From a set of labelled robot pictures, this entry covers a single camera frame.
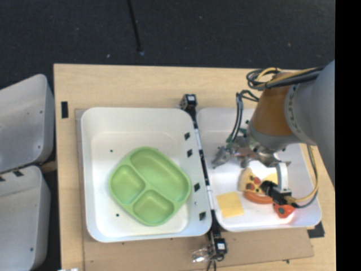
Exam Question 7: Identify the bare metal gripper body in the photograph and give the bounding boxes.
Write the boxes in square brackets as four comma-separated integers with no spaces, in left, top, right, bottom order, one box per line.
[232,138,292,169]

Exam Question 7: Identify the thin black and white rod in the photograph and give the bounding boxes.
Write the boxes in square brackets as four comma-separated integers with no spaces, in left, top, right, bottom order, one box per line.
[188,106,219,238]

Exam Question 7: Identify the toy pizza slice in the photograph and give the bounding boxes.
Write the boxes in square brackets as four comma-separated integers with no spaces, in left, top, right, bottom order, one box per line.
[237,167,265,195]

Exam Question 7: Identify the yellow toy cheese slice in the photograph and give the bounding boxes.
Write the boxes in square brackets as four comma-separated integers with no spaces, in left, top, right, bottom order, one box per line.
[215,191,245,219]

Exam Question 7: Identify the orange toy sausage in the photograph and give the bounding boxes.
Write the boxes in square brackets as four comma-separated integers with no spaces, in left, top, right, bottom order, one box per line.
[243,190,274,206]

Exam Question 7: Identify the green divided plate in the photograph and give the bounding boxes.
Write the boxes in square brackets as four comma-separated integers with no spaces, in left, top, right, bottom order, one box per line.
[108,146,192,227]

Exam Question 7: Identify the orange toy carrot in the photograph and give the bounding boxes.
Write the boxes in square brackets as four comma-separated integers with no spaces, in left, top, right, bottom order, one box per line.
[272,203,296,218]

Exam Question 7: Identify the white plastic tray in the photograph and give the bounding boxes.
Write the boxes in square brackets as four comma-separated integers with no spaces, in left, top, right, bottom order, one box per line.
[196,107,323,233]
[81,107,213,243]

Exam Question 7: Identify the black cylinder on white bracket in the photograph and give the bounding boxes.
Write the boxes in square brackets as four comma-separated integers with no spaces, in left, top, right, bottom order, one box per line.
[259,162,294,206]

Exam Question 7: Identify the black block with thin wires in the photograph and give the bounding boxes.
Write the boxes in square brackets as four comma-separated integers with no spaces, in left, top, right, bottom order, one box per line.
[213,237,228,255]
[180,93,199,110]

